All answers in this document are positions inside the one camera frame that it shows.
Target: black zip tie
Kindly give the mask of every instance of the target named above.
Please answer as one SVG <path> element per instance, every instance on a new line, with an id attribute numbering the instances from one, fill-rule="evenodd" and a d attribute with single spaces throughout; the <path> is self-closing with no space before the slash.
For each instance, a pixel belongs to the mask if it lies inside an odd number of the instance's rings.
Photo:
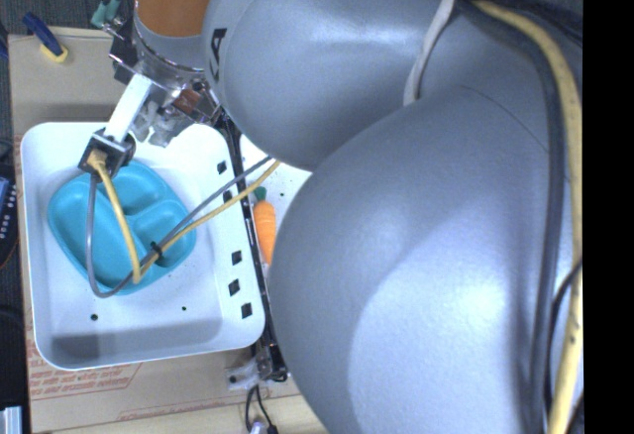
<path id="1" fill-rule="evenodd" d="M 160 248 L 159 244 L 157 244 L 154 240 L 152 240 L 150 242 L 150 247 L 155 253 L 158 254 L 158 259 L 160 260 L 162 258 L 162 249 Z"/>

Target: white plastic tub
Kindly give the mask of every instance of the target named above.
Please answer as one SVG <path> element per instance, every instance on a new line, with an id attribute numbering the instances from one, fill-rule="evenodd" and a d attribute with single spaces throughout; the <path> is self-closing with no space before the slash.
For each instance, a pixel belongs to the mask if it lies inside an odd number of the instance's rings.
<path id="1" fill-rule="evenodd" d="M 196 230 L 194 250 L 177 269 L 134 293 L 95 297 L 66 257 L 47 221 L 49 200 L 81 174 L 76 165 L 91 133 L 102 127 L 46 123 L 22 142 L 23 245 L 30 263 L 35 340 L 43 358 L 58 368 L 79 370 L 254 343 L 264 328 L 264 309 L 239 203 Z M 165 149 L 138 143 L 135 160 L 158 173 L 188 210 L 233 176 L 223 138 L 198 125 Z M 218 167 L 222 163 L 224 170 Z M 231 191 L 237 194 L 236 187 Z M 221 196 L 203 214 L 222 202 Z"/>

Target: yellow cable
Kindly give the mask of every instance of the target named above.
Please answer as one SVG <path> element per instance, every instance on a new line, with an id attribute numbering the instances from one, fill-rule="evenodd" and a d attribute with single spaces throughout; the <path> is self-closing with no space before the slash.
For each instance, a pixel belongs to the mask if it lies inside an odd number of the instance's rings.
<path id="1" fill-rule="evenodd" d="M 582 126 L 581 105 L 575 78 L 557 43 L 533 21 L 488 1 L 477 0 L 474 1 L 474 5 L 487 15 L 515 27 L 531 38 L 539 46 L 553 71 L 561 98 L 567 134 L 574 266 L 582 256 Z M 557 373 L 553 406 L 548 421 L 548 434 L 563 434 L 570 421 L 583 340 L 581 271 L 573 283 L 571 292 L 565 344 Z"/>
<path id="2" fill-rule="evenodd" d="M 102 151 L 94 150 L 88 155 L 87 163 L 97 171 L 101 177 L 104 187 L 106 188 L 112 209 L 115 212 L 115 216 L 119 222 L 119 227 L 121 228 L 121 233 L 126 242 L 128 254 L 130 255 L 130 261 L 132 263 L 132 281 L 134 284 L 138 284 L 142 277 L 139 255 L 137 254 L 137 247 L 135 246 L 135 241 L 132 237 L 132 233 L 130 232 L 126 215 L 123 212 L 123 208 L 121 208 L 121 202 L 119 201 L 119 196 L 117 196 L 117 190 L 115 189 L 112 179 L 110 178 L 110 174 L 108 173 L 108 169 L 106 168 L 106 154 Z"/>
<path id="3" fill-rule="evenodd" d="M 239 193 L 237 196 L 234 196 L 233 198 L 231 198 L 229 201 L 225 202 L 223 205 L 219 206 L 218 208 L 212 210 L 206 216 L 203 216 L 200 219 L 196 219 L 195 221 L 189 223 L 182 230 L 180 230 L 176 235 L 174 235 L 170 240 L 168 240 L 165 243 L 165 245 L 162 246 L 161 251 L 162 252 L 167 251 L 171 246 L 173 246 L 176 243 L 176 241 L 178 239 L 180 239 L 181 237 L 183 237 L 184 235 L 189 233 L 191 230 L 197 228 L 201 224 L 206 223 L 207 221 L 209 221 L 213 217 L 216 217 L 221 212 L 224 212 L 225 210 L 227 210 L 229 207 L 231 207 L 235 203 L 238 203 L 243 198 L 249 196 L 249 194 L 251 194 L 253 191 L 255 191 L 256 187 L 258 187 L 260 184 L 262 184 L 264 182 L 264 180 L 269 175 L 271 175 L 279 165 L 280 165 L 280 161 L 275 161 L 275 163 L 273 163 L 254 183 L 252 183 L 244 191 Z M 159 254 L 155 253 L 150 258 L 150 260 L 145 265 L 143 265 L 143 267 L 141 269 L 141 274 L 143 275 L 158 258 L 159 258 Z"/>

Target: orange carrot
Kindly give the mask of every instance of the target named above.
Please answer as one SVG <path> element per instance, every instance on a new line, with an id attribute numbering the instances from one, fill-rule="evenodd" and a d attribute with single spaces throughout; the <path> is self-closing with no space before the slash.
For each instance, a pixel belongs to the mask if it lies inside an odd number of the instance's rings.
<path id="1" fill-rule="evenodd" d="M 258 243 L 264 261 L 270 265 L 275 247 L 275 209 L 266 201 L 266 188 L 258 187 L 254 191 L 258 202 L 254 205 L 254 223 L 258 234 Z"/>

